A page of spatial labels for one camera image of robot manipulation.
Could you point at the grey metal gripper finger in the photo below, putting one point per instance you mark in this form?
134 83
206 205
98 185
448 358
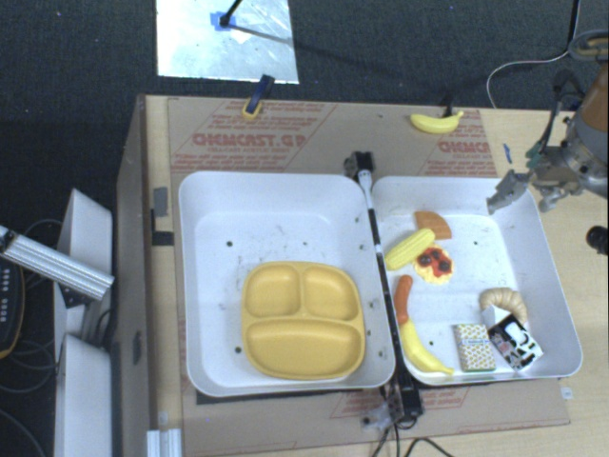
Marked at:
506 191
553 199

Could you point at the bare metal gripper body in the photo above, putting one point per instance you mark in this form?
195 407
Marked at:
561 172

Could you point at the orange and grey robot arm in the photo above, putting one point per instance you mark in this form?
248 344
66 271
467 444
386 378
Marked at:
595 98

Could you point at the white plastic tray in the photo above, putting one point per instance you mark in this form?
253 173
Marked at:
495 255
266 217

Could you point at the brown bread slice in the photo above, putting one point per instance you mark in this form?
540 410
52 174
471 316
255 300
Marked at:
434 223

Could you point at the yellow banana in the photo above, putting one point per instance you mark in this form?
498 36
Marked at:
418 348
435 123

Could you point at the yellow pizza slice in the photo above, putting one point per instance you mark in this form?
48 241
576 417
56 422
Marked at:
434 267

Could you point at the beige croissant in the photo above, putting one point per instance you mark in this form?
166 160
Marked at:
504 299

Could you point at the yellow corn cob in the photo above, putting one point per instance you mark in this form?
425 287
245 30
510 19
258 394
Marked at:
409 249

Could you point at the thin black and white rod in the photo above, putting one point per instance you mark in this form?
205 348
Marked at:
378 245

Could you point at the orange sausage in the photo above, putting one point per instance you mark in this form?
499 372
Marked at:
403 298

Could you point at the white and black carton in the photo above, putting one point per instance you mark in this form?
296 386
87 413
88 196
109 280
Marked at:
516 345

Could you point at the yellow patterned packet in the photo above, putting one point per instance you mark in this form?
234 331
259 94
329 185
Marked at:
474 348

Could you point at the brown cardboard board red print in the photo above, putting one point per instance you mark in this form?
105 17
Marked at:
304 136

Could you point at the yellow divided plate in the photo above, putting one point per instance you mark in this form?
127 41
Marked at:
304 341

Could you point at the black cylinder on white bracket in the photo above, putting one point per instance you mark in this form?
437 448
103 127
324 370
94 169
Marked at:
598 239

